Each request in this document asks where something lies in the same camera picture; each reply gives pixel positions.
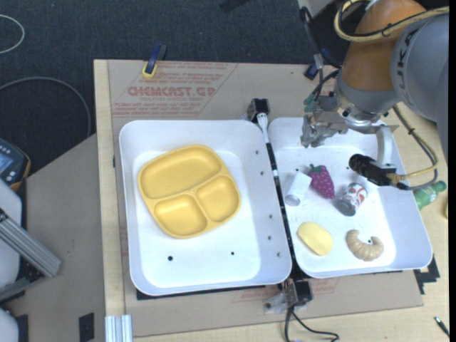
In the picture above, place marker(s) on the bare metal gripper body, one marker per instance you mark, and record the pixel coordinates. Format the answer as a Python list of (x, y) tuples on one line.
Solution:
[(333, 114)]

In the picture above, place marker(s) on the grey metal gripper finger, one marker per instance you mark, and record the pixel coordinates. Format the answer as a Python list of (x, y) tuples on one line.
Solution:
[(321, 137), (307, 134)]

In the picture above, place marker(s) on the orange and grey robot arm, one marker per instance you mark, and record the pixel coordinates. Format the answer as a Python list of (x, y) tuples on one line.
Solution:
[(377, 59)]

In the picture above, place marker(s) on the purple grapes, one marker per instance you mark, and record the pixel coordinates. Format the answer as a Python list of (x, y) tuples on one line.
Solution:
[(322, 182)]

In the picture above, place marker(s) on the thin black and white rod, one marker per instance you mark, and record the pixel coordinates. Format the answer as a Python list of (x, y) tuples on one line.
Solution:
[(274, 169)]

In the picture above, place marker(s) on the white paper cup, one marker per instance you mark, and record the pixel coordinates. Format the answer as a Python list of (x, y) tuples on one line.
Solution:
[(298, 187)]

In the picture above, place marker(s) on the red and white can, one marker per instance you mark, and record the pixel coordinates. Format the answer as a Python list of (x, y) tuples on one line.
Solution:
[(352, 198)]

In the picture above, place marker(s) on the brown cardboard board red print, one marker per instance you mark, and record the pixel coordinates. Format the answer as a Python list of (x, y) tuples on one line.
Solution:
[(249, 84)]

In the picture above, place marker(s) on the yellow oval bread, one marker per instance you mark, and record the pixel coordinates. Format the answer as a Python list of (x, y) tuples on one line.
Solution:
[(315, 239)]

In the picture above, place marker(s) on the white plastic tray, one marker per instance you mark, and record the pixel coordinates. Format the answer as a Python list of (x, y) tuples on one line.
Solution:
[(199, 269), (388, 226)]

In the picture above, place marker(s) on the beige croissant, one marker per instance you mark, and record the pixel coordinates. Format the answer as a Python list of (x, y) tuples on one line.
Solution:
[(360, 249)]

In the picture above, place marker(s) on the green plastic bottle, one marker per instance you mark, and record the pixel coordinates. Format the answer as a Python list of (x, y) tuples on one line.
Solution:
[(427, 194)]

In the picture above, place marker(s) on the yellow divided plate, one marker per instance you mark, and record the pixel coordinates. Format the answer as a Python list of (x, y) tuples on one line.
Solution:
[(178, 176)]

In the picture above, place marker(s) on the black cylinder on white bracket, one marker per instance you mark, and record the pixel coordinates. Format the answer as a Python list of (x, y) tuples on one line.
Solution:
[(370, 169)]

